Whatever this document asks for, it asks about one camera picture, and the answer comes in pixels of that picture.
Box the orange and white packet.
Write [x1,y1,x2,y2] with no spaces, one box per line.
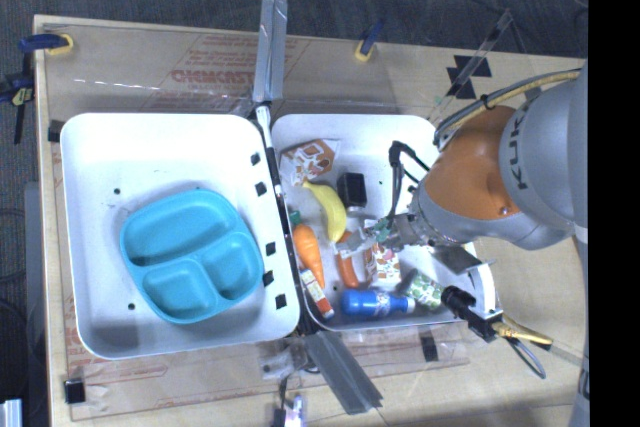
[279,138,342,189]

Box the orange sausage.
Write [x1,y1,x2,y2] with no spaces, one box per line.
[335,231,362,290]

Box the black cylinder on white bracket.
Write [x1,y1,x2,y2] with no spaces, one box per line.
[439,259,504,343]

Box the white carton with orange print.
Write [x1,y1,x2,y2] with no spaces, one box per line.
[366,240,402,289]

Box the yellow banana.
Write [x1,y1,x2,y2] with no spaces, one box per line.
[301,179,348,244]

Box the white plastic tray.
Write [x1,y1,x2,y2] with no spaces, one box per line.
[269,113,499,333]
[59,111,302,362]

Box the green patterned white pouch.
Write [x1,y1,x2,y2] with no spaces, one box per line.
[398,268,446,312]

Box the orange carrot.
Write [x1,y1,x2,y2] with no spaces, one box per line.
[289,210,327,291]

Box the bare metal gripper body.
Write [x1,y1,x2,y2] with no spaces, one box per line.
[385,212,440,252]

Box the brown cardboard board red print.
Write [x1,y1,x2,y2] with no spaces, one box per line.
[41,21,472,422]

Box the red and white tube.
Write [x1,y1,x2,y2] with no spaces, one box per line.
[298,267,336,320]

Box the black cube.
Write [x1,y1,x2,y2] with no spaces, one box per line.
[336,171,369,209]

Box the blue divided plate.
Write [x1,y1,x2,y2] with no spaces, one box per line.
[118,187,266,326]

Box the blue bottle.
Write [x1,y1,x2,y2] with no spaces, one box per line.
[340,288,417,321]

